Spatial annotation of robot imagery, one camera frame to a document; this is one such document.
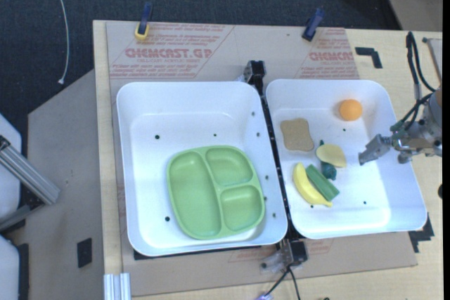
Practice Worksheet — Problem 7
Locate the brown cardboard board red print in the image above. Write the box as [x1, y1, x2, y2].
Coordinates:
[105, 20, 420, 298]

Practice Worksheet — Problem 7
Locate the green cucumber stick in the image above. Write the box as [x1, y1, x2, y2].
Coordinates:
[304, 164, 341, 202]

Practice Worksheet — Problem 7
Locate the white plastic tray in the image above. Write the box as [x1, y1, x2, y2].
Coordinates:
[115, 81, 289, 258]
[264, 78, 428, 240]

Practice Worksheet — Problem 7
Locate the black block with thin wires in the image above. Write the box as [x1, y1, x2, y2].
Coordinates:
[288, 240, 309, 263]
[245, 59, 267, 86]

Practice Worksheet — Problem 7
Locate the green divided plate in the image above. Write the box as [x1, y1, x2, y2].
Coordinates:
[165, 145, 266, 241]

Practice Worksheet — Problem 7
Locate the pale yellow lemon slice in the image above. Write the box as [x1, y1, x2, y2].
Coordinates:
[315, 143, 348, 169]

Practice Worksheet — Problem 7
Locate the dark green toy vegetable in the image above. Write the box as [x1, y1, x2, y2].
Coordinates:
[319, 139, 338, 181]

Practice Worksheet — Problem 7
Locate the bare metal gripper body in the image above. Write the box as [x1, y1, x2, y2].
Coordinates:
[390, 114, 444, 164]

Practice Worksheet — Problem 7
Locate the tan bread slice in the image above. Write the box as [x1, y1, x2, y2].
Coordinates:
[279, 117, 315, 153]

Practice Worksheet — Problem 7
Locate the yellow banana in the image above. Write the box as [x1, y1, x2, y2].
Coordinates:
[292, 162, 333, 209]

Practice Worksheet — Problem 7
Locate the thin black rod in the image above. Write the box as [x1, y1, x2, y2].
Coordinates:
[255, 76, 295, 244]

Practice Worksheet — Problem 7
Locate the orange ball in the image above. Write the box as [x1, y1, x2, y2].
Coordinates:
[338, 98, 364, 122]

